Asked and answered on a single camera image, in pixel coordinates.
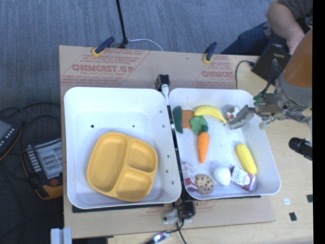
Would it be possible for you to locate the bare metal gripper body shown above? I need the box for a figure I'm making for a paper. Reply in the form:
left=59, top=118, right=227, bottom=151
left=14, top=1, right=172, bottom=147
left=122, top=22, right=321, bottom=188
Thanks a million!
left=254, top=85, right=290, bottom=122

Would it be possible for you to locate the person's hand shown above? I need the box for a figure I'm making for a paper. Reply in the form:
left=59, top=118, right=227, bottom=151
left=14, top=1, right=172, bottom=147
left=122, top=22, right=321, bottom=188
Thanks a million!
left=286, top=32, right=306, bottom=56

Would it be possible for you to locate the small red and white can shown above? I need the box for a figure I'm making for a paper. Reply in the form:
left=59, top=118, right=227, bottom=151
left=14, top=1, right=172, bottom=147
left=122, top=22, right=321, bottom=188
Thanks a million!
left=225, top=106, right=240, bottom=122

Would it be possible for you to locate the white plastic tray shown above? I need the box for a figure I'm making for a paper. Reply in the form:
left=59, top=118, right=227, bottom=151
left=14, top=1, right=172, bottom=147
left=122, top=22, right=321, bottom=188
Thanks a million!
left=168, top=87, right=281, bottom=201
left=63, top=86, right=182, bottom=210

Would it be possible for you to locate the yellow banana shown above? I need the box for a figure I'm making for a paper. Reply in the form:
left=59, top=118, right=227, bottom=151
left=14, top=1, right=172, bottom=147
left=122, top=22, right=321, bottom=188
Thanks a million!
left=193, top=105, right=228, bottom=124

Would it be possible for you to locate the yellow corn cob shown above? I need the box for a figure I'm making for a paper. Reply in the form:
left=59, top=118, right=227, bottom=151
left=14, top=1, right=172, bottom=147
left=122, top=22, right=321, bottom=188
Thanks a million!
left=235, top=143, right=258, bottom=175

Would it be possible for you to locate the green lettuce leaf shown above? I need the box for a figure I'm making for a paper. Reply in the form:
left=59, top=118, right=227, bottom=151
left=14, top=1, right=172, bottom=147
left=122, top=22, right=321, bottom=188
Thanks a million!
left=189, top=115, right=209, bottom=136

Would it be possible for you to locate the orange carrot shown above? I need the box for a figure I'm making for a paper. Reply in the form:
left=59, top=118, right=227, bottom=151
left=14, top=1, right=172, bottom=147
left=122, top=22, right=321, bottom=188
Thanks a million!
left=198, top=131, right=211, bottom=165

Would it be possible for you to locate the black box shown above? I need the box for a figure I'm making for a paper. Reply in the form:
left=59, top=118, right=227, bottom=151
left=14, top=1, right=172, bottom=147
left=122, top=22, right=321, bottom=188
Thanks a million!
left=251, top=43, right=292, bottom=83

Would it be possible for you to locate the orange-brown toy bread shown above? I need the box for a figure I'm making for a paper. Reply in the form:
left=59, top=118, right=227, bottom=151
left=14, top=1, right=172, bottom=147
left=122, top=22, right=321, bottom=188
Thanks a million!
left=181, top=109, right=196, bottom=130

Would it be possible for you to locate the white egg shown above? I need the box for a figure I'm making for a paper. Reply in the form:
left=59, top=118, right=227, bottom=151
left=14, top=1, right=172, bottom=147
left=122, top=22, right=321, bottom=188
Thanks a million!
left=213, top=166, right=232, bottom=187

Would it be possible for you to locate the red and white carton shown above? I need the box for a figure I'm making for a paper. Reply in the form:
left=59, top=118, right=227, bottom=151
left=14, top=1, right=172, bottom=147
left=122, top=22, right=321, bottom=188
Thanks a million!
left=229, top=165, right=256, bottom=192
left=181, top=162, right=199, bottom=193

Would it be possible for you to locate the dark green slice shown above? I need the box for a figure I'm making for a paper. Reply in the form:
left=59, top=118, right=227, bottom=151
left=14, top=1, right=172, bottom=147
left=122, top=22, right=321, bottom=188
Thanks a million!
left=172, top=106, right=184, bottom=135

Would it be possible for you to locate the chocolate chip biscuit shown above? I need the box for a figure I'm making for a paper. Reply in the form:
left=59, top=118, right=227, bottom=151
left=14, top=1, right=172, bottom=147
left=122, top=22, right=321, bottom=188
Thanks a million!
left=194, top=173, right=215, bottom=195

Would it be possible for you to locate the thin black and white rod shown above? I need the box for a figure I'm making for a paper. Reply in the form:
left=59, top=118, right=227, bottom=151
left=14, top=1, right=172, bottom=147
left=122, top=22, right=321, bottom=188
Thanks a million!
left=160, top=84, right=189, bottom=201

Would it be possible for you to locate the brown cardboard board red print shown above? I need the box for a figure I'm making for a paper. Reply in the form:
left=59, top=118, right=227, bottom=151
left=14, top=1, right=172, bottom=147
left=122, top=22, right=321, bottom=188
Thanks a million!
left=58, top=45, right=275, bottom=239

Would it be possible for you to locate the person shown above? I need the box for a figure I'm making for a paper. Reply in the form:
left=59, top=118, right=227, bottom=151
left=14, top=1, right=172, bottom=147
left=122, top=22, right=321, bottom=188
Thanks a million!
left=220, top=0, right=313, bottom=56

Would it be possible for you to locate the yellow divided plate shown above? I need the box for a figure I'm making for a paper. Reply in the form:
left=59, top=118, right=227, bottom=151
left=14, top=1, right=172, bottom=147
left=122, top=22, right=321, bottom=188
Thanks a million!
left=86, top=131, right=159, bottom=202

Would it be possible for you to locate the black stand pole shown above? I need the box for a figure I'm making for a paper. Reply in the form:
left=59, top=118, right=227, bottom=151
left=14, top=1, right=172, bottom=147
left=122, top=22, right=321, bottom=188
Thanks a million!
left=110, top=0, right=129, bottom=49

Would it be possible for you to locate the black block with thin wires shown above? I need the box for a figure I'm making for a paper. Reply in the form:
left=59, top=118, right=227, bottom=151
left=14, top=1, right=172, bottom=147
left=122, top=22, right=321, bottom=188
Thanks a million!
left=177, top=200, right=197, bottom=220
left=154, top=74, right=171, bottom=90

